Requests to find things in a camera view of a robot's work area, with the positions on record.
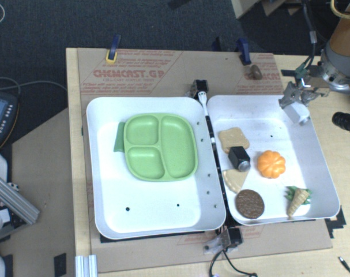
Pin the orange pumpkin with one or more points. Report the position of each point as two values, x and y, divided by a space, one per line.
271 164

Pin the beige carrot with green leaves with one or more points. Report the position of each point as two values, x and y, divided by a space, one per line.
298 200

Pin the green divided plate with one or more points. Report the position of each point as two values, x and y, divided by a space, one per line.
174 146

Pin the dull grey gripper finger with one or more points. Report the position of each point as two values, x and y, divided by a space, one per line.
307 98
289 94

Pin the white plastic tray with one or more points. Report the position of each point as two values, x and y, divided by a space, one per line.
151 206
264 120

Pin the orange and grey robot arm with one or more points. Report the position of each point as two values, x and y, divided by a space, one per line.
341 39

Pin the white bottle with silver cap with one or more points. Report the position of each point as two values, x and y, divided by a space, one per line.
295 112

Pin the thin black and white rod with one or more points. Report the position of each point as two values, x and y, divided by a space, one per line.
212 143

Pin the beige pizza slice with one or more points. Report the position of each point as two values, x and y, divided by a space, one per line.
234 180

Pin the brown mushroom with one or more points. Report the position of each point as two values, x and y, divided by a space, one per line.
255 72

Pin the brown round biscuit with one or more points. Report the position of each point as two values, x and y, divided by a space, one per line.
249 204

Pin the brown cardboard board, red print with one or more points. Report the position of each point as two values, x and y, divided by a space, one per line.
140 74

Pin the black pen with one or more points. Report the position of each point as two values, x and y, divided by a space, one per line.
345 265

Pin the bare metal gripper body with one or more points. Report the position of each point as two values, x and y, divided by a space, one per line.
316 86

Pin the black bottle with silver cap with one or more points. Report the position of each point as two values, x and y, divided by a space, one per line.
238 156

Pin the tan bread slice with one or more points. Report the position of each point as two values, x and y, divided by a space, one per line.
231 136

